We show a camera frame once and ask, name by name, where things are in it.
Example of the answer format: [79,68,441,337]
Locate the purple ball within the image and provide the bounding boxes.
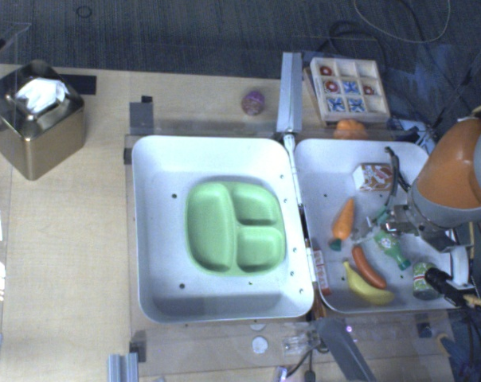
[240,90,266,116]

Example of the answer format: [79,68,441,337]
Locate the black cylinder on white bracket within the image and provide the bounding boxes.
[424,244,475,306]

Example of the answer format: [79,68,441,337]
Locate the orange carrot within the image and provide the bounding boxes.
[329,197,356,251]

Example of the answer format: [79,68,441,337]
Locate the orange toy pumpkin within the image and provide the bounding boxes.
[332,118,370,141]

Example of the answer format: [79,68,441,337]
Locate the white plastic tray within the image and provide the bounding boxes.
[131,134,315,325]
[294,138,464,315]

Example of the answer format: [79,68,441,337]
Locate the wooden tic-tac-toe box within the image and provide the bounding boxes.
[303,57,392,127]

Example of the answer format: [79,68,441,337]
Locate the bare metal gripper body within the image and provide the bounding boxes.
[385,204,425,238]

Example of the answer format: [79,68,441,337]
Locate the thin black and white rod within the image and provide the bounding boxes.
[283,132,318,294]

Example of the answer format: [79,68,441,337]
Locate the green can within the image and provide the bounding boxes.
[412,261,441,301]

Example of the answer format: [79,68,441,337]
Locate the red sausage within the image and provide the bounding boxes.
[350,245,388,290]

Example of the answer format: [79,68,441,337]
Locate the gold metal tissue box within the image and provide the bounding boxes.
[0,58,86,181]

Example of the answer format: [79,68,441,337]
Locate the white and orange carton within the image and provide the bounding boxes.
[351,162,397,193]

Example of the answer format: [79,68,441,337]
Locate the green bottle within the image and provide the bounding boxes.
[373,231,413,271]

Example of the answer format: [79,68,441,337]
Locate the red and white packet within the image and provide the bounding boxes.
[311,248,333,296]

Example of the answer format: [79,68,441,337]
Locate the green divided plate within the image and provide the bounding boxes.
[184,181,287,276]

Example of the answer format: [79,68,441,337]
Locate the yellow banana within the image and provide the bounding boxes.
[342,260,397,306]

